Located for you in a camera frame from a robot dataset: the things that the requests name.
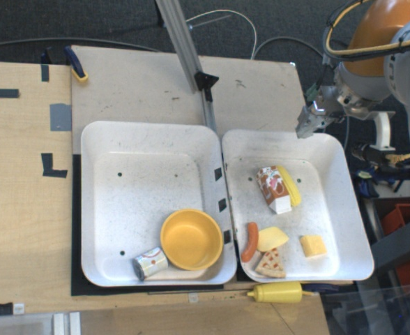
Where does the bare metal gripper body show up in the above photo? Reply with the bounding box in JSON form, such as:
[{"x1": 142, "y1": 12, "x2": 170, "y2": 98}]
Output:
[{"x1": 308, "y1": 84, "x2": 380, "y2": 121}]

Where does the yellow banana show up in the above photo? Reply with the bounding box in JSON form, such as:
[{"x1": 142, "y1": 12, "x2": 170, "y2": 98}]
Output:
[{"x1": 277, "y1": 165, "x2": 303, "y2": 208}]

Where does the white plastic tray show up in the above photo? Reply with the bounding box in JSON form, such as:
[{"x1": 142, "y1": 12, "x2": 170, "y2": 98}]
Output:
[
  {"x1": 80, "y1": 120, "x2": 238, "y2": 288},
  {"x1": 221, "y1": 128, "x2": 376, "y2": 283}
]

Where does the brown and white carton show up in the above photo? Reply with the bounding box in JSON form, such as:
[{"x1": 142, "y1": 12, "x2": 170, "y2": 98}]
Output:
[{"x1": 255, "y1": 165, "x2": 293, "y2": 216}]

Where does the yellow wedge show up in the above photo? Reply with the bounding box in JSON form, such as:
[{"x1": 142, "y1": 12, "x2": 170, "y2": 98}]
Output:
[{"x1": 256, "y1": 225, "x2": 290, "y2": 253}]

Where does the yellow cheese block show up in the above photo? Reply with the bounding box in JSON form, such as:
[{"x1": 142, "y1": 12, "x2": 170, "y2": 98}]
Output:
[{"x1": 298, "y1": 234, "x2": 328, "y2": 259}]

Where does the orange sausage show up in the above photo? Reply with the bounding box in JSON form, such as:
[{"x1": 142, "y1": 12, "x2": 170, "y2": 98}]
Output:
[{"x1": 240, "y1": 221, "x2": 260, "y2": 264}]

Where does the pizza slice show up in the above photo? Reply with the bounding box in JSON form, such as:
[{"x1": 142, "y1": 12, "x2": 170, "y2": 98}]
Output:
[{"x1": 254, "y1": 247, "x2": 287, "y2": 279}]

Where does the yellow bowl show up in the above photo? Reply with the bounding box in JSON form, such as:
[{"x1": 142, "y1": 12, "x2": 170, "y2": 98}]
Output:
[{"x1": 160, "y1": 208, "x2": 225, "y2": 271}]

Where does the yellow squeeze bottle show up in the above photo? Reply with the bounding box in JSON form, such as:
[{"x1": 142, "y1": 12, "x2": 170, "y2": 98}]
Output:
[{"x1": 246, "y1": 281, "x2": 314, "y2": 304}]

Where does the white and red can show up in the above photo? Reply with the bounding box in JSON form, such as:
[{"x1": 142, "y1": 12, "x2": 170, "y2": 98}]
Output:
[{"x1": 132, "y1": 246, "x2": 169, "y2": 282}]

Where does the black cylinder on white bracket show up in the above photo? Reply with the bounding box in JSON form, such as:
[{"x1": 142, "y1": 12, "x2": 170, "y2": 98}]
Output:
[{"x1": 351, "y1": 111, "x2": 397, "y2": 168}]

